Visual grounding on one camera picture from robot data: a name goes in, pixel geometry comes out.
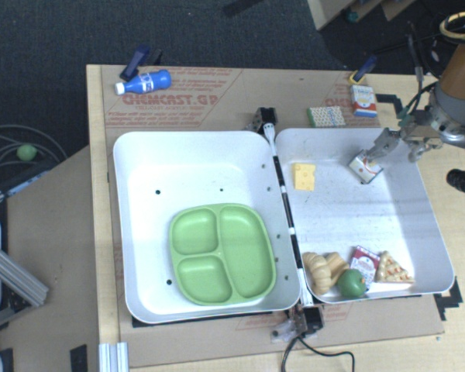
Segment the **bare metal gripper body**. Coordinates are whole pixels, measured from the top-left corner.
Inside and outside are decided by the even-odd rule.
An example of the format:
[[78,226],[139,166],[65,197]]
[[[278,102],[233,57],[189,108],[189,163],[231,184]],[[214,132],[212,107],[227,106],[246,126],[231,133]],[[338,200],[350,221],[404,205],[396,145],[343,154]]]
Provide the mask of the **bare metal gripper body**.
[[448,122],[433,125],[409,123],[400,129],[400,136],[405,142],[432,148],[439,148],[443,144],[465,148],[465,127]]

